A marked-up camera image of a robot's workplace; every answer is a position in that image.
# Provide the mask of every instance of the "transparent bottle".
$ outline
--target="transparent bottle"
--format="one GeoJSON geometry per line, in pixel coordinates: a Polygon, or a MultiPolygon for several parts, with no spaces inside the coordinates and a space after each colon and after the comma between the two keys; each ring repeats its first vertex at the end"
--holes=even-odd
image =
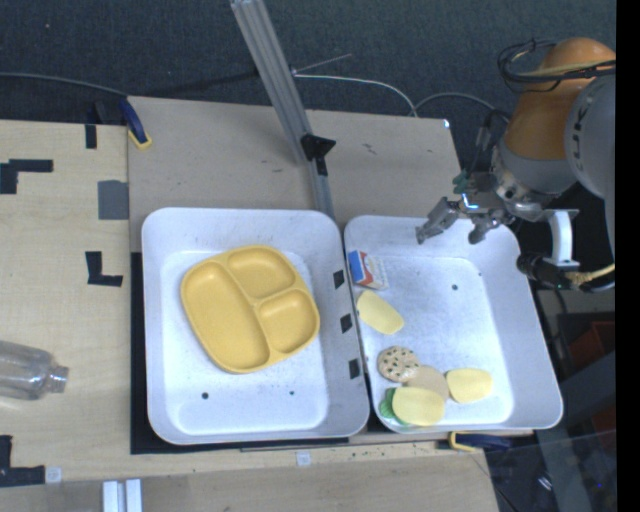
{"type": "Polygon", "coordinates": [[[0,340],[0,395],[36,400],[62,393],[68,374],[49,352],[0,340]]]}

